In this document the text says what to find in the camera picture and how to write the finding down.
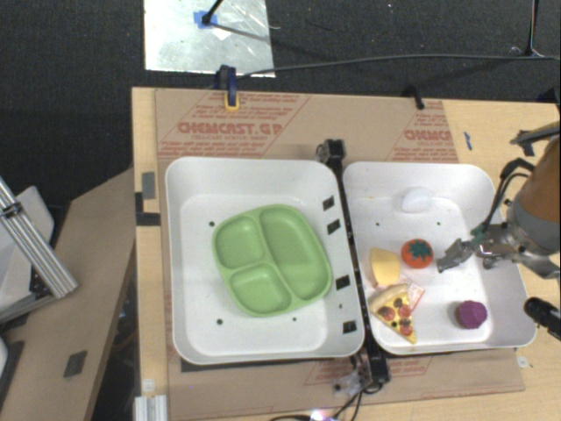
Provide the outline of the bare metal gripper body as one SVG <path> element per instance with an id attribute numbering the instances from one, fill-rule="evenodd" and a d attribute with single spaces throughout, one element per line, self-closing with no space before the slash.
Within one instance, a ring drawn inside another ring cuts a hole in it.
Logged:
<path id="1" fill-rule="evenodd" d="M 522 228 L 516 223 L 478 225 L 471 231 L 472 250 L 487 269 L 499 260 L 522 264 L 543 279 L 559 279 L 560 266 L 550 257 L 560 251 L 558 224 Z"/>

